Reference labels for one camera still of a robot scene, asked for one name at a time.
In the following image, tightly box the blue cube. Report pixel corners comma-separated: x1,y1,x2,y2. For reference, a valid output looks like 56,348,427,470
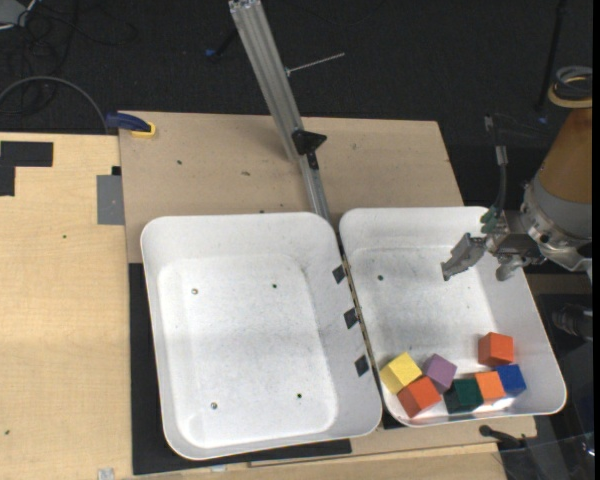
494,363,528,398

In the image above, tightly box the white plastic tray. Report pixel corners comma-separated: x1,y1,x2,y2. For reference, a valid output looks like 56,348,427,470
338,205,568,429
139,210,384,462

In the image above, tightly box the purple cube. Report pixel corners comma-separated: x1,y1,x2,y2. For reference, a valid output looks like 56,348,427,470
421,352,458,394

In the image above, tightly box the light orange cube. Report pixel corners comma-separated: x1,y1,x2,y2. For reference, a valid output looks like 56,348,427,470
474,370,507,403

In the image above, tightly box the yellow cube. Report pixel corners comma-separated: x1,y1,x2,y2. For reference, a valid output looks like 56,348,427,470
379,351,424,396

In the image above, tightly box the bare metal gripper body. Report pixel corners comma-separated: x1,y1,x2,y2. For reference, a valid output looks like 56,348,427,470
484,213,594,272

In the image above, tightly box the brown cardboard board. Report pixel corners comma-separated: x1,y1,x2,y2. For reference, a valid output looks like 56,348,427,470
117,111,539,464

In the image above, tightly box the dark green cube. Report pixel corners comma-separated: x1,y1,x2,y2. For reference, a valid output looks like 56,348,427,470
443,378,485,415

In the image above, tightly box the red-orange cube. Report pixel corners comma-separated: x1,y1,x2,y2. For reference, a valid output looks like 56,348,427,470
477,331,515,368
396,375,443,419

